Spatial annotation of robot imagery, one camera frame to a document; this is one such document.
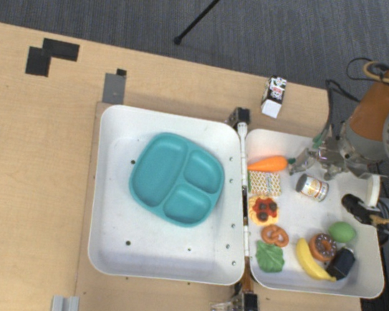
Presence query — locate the green lettuce leaf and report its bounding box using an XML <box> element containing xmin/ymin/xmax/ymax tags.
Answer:
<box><xmin>252</xmin><ymin>239</ymin><xmax>288</xmax><ymax>275</ymax></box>

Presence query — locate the yellow spaghetti with meatballs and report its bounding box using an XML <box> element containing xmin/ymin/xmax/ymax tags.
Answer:
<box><xmin>244</xmin><ymin>193</ymin><xmax>283</xmax><ymax>230</ymax></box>

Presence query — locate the white printed carton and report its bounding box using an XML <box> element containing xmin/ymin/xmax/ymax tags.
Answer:
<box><xmin>258</xmin><ymin>74</ymin><xmax>289</xmax><ymax>121</ymax></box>

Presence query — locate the brown doughnut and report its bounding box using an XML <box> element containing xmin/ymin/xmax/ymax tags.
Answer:
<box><xmin>306</xmin><ymin>230</ymin><xmax>340</xmax><ymax>265</ymax></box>

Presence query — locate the black tripod leg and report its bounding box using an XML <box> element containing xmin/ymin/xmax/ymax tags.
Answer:
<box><xmin>172</xmin><ymin>0</ymin><xmax>241</xmax><ymax>54</ymax></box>

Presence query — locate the orange patterned cracker packet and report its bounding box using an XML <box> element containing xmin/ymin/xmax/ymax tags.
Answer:
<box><xmin>245</xmin><ymin>168</ymin><xmax>284</xmax><ymax>198</ymax></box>

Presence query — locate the green lime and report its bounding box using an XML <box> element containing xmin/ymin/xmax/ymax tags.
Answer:
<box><xmin>326</xmin><ymin>219</ymin><xmax>360</xmax><ymax>247</ymax></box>

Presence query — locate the black block with thin wires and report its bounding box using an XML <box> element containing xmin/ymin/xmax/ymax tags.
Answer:
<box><xmin>229</xmin><ymin>105</ymin><xmax>253</xmax><ymax>127</ymax></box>
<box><xmin>239</xmin><ymin>291</ymin><xmax>263</xmax><ymax>311</ymax></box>

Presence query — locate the brown pretzel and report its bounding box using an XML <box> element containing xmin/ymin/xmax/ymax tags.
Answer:
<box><xmin>259</xmin><ymin>222</ymin><xmax>292</xmax><ymax>249</ymax></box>

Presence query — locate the white plastic tray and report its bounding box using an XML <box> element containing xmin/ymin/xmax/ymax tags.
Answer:
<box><xmin>224</xmin><ymin>126</ymin><xmax>389</xmax><ymax>307</ymax></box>
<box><xmin>77</xmin><ymin>101</ymin><xmax>267</xmax><ymax>296</ymax></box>

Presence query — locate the black cylinder on white bracket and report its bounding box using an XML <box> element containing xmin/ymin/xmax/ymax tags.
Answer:
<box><xmin>338</xmin><ymin>168</ymin><xmax>388</xmax><ymax>227</ymax></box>

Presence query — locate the black carton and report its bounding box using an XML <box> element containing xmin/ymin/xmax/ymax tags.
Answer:
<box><xmin>324</xmin><ymin>244</ymin><xmax>359</xmax><ymax>283</ymax></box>

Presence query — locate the yellow banana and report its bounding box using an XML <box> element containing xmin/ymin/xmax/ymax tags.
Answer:
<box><xmin>291</xmin><ymin>236</ymin><xmax>343</xmax><ymax>284</ymax></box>

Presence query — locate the orange carrot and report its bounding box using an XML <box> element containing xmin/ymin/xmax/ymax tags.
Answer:
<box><xmin>246</xmin><ymin>150</ymin><xmax>297</xmax><ymax>178</ymax></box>

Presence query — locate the green divided plate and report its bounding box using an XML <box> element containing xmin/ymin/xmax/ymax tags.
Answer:
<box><xmin>123</xmin><ymin>127</ymin><xmax>232</xmax><ymax>233</ymax></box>

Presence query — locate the thin black and white rod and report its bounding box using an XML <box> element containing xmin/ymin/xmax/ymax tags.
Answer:
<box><xmin>217</xmin><ymin>120</ymin><xmax>272</xmax><ymax>259</ymax></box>

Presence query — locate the small white and yellow can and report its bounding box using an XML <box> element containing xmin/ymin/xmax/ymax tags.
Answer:
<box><xmin>293</xmin><ymin>172</ymin><xmax>332</xmax><ymax>204</ymax></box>

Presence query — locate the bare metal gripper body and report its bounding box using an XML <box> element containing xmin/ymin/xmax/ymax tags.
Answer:
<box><xmin>314</xmin><ymin>135</ymin><xmax>357</xmax><ymax>176</ymax></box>

